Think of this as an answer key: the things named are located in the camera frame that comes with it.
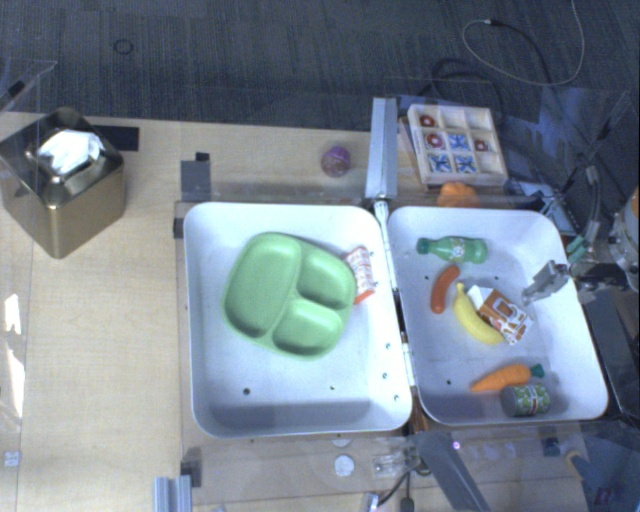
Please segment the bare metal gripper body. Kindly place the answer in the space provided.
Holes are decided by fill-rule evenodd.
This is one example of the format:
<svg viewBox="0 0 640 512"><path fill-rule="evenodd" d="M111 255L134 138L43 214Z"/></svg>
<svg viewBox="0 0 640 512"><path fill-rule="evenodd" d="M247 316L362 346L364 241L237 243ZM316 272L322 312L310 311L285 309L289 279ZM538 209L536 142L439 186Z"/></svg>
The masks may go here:
<svg viewBox="0 0 640 512"><path fill-rule="evenodd" d="M639 292L639 224L636 208L623 208L611 230L598 238L600 223L570 242L570 275L587 289L613 287Z"/></svg>

